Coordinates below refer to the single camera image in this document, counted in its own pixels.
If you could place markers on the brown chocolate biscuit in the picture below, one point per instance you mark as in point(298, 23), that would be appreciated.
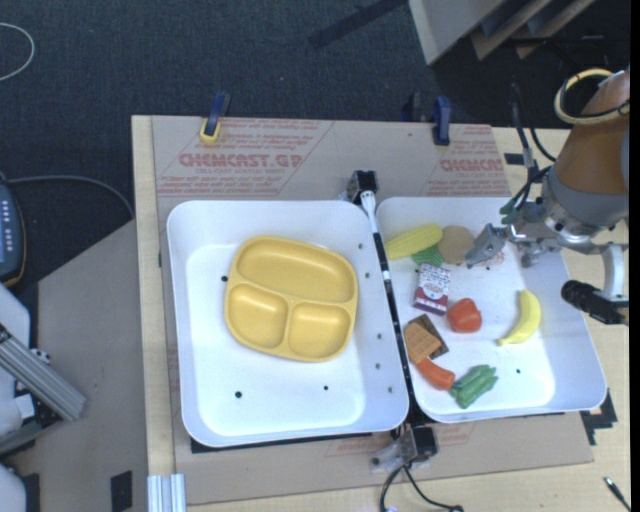
point(440, 345)

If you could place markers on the yellow banana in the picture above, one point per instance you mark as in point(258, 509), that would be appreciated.
point(529, 317)

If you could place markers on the orange waffle biscuit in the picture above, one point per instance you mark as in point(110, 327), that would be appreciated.
point(421, 342)

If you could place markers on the orange sausage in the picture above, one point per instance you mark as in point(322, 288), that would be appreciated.
point(437, 375)

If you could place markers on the yellow corn cob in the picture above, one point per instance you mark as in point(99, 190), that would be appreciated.
point(412, 241)

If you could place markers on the tan round biscuit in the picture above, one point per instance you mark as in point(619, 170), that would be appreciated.
point(456, 244)

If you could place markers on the thin black and white rod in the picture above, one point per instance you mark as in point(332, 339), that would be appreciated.
point(387, 280)

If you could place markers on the small colourful printed carton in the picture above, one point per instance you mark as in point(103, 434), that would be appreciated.
point(432, 287)

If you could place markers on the red orange pepper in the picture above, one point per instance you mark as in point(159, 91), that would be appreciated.
point(464, 316)

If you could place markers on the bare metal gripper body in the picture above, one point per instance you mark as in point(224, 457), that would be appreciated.
point(537, 227)

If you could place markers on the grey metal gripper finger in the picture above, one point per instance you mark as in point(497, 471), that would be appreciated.
point(486, 247)
point(535, 255)

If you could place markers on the white plastic tray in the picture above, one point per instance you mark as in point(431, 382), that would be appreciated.
point(525, 370)
point(295, 400)

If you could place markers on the brown cardboard board red print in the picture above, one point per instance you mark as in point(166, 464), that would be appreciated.
point(310, 165)

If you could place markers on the black cylinder on white bracket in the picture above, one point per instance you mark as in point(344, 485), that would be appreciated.
point(592, 299)

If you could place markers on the yellow divided plate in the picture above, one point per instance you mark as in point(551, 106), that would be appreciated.
point(290, 280)

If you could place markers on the green beans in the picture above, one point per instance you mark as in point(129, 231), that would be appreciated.
point(472, 386)

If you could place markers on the green lettuce leaf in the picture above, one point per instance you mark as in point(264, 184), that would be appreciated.
point(429, 258)

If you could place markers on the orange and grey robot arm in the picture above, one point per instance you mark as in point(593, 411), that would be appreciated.
point(592, 145)

